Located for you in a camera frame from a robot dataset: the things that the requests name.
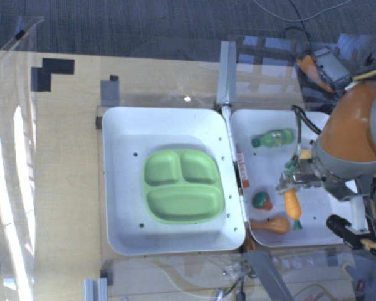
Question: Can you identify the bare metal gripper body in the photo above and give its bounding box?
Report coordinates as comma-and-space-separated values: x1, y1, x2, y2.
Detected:
293, 159, 360, 202

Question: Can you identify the orange carrot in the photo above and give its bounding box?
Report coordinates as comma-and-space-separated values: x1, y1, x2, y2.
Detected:
283, 188, 303, 231

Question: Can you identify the white plastic tray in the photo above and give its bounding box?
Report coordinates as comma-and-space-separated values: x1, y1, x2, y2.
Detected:
102, 106, 247, 256
230, 108, 358, 248

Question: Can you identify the red strawberry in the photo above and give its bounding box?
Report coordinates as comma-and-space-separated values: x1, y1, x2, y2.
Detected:
252, 191, 274, 211

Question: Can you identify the brown chicken drumstick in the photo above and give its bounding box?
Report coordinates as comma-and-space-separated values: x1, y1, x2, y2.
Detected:
249, 216, 291, 235

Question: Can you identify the red and white packet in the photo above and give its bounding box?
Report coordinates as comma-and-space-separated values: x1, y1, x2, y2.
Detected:
237, 151, 251, 189

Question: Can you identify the green plastic bottle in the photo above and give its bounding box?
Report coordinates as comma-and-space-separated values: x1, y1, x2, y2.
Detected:
251, 128, 295, 149

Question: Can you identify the green divided plate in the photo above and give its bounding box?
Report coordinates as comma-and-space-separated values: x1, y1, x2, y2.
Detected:
142, 149, 225, 225

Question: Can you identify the black cylinder on white bracket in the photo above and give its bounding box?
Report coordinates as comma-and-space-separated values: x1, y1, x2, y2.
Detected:
326, 194, 371, 250

